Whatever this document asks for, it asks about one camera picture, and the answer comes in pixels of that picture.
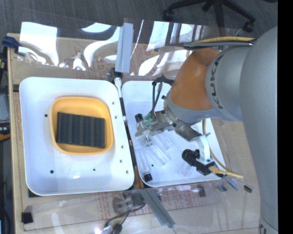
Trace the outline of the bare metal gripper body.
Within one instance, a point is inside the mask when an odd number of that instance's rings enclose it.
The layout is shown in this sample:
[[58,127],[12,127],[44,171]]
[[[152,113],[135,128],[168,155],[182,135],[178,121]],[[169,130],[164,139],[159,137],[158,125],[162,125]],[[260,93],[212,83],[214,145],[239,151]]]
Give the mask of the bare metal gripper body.
[[185,123],[171,113],[169,109],[156,111],[151,122],[152,131],[171,131],[174,128],[182,128]]

